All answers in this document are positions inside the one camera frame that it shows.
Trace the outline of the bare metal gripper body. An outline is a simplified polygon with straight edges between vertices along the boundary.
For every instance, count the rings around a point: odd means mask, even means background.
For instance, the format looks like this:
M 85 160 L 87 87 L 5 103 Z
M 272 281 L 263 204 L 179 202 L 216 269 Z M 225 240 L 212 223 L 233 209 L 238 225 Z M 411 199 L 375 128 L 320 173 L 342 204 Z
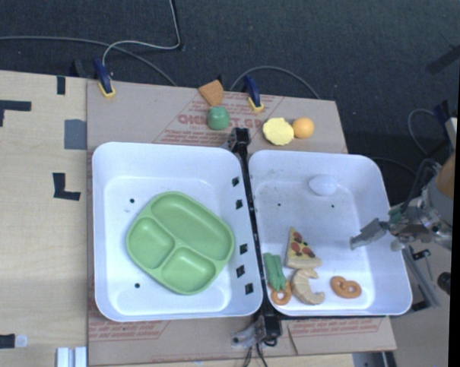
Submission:
M 434 208 L 423 209 L 408 206 L 404 211 L 401 205 L 389 211 L 389 232 L 400 242 L 434 242 L 439 246 L 452 248 L 452 225 L 445 221 Z

